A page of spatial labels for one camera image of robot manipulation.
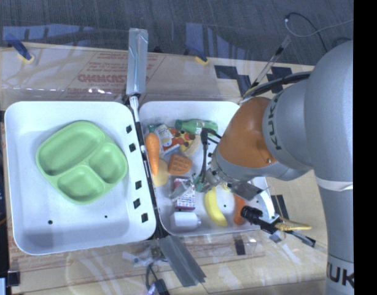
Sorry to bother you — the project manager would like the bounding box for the orange brown waffle biscuit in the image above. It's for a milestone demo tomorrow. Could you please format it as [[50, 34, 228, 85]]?
[[167, 154, 193, 176]]

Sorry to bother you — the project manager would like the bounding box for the brown cardboard board red print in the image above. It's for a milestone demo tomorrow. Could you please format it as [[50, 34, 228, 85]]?
[[0, 41, 328, 295]]

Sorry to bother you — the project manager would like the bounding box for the green bottle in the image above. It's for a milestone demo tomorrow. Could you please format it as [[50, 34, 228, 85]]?
[[174, 119, 219, 135]]

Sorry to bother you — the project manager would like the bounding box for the pale yellow round food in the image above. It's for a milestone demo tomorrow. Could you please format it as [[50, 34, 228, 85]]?
[[151, 158, 169, 187]]

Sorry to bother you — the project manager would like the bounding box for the white can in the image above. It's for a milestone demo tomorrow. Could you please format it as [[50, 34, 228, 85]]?
[[169, 211, 203, 232]]

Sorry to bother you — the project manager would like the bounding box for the orange sausage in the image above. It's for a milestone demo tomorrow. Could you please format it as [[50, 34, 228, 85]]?
[[233, 194, 247, 226]]

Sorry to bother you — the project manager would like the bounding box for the green divided plate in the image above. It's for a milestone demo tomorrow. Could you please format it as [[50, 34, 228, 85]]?
[[35, 120, 129, 205]]

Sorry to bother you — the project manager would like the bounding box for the black cylinder on white bracket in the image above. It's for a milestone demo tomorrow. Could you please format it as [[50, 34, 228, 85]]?
[[239, 189, 283, 235]]

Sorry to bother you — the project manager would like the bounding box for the red and white carton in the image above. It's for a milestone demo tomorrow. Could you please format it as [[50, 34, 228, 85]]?
[[173, 176, 197, 212]]

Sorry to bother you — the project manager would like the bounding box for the white plastic tray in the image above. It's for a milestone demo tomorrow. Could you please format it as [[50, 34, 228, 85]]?
[[138, 100, 277, 238], [4, 100, 157, 256]]

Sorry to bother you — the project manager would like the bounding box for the thin black and white rod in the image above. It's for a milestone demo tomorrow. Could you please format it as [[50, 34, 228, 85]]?
[[128, 94, 168, 240]]

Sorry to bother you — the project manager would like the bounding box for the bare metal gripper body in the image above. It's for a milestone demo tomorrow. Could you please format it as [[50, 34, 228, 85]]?
[[203, 152, 239, 194]]

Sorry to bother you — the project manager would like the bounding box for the yellow banana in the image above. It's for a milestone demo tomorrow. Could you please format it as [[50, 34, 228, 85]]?
[[204, 186, 229, 228]]

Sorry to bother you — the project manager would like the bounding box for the white and yellow packet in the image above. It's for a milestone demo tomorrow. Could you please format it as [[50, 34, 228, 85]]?
[[154, 123, 174, 149]]

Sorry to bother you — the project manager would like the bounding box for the pizza slice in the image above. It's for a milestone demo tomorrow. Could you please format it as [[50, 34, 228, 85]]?
[[168, 128, 202, 157]]

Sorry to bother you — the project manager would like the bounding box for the orange carrot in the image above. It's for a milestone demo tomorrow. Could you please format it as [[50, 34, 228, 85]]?
[[144, 124, 161, 176]]

